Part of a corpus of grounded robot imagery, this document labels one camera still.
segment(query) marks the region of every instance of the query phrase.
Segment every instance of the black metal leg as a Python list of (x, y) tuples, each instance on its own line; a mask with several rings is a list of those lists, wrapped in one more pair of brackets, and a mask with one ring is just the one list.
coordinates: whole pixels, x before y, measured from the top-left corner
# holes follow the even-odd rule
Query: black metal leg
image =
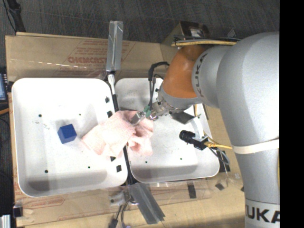
[(9, 5), (9, 12), (15, 22), (16, 31), (26, 32), (21, 18), (21, 6), (16, 0), (6, 0)]

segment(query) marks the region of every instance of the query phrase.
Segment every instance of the black floor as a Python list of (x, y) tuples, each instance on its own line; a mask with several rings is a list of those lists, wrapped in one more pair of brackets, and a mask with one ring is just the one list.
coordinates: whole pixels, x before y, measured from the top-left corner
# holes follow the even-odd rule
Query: black floor
[[(162, 42), (180, 20), (234, 28), (239, 38), (278, 31), (280, 0), (17, 0), (27, 32), (107, 38), (110, 20), (124, 22), (124, 40)], [(14, 35), (0, 0), (0, 67), (5, 35)], [(8, 116), (1, 116), (8, 121)], [(0, 204), (10, 200), (9, 131), (0, 121)]]

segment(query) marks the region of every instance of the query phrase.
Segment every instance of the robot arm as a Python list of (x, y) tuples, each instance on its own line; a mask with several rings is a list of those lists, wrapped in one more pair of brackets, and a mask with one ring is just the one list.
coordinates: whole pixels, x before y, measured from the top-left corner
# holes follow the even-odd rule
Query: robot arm
[(221, 110), (243, 177), (246, 228), (280, 227), (278, 77), (278, 32), (234, 46), (185, 46), (152, 105), (152, 118), (199, 103)]

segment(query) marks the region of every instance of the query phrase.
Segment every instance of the pink towel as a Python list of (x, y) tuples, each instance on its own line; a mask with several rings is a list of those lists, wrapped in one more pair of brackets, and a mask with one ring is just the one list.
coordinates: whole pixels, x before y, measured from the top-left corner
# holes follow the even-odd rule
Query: pink towel
[(82, 141), (96, 154), (116, 157), (124, 146), (142, 155), (152, 155), (150, 138), (153, 134), (153, 121), (144, 119), (133, 126), (130, 121), (136, 111), (118, 111), (105, 122), (95, 126)]

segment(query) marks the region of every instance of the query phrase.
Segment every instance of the white tray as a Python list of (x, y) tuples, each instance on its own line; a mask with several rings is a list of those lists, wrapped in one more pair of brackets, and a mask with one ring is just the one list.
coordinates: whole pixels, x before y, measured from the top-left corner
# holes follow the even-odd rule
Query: white tray
[[(155, 89), (162, 83), (157, 79)], [(116, 84), (120, 108), (142, 111), (150, 99), (147, 78), (124, 78)], [(193, 108), (187, 113), (193, 115)], [(183, 125), (168, 115), (154, 122), (151, 138), (153, 155), (141, 156), (128, 148), (131, 172), (140, 182), (166, 182), (211, 177), (219, 171), (219, 161), (206, 148), (200, 151), (179, 139), (181, 130), (194, 131), (189, 123)]]
[[(114, 113), (110, 88), (104, 81), (24, 78), (14, 83), (12, 101), (18, 180), (25, 194), (40, 197), (125, 182), (123, 152), (111, 161), (80, 142), (84, 134), (108, 118), (108, 111)], [(77, 138), (62, 144), (57, 131), (67, 124), (73, 124)]]

